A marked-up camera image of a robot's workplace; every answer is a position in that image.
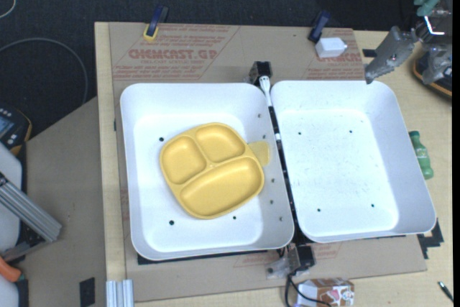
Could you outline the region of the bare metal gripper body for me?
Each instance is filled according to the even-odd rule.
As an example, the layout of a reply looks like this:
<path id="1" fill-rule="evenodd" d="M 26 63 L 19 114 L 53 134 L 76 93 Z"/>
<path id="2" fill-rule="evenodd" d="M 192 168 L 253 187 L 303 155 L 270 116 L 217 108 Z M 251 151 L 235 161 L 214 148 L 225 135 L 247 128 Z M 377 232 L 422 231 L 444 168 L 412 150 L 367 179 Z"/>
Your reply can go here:
<path id="1" fill-rule="evenodd" d="M 416 38 L 426 45 L 451 44 L 452 0 L 427 0 L 417 10 Z"/>

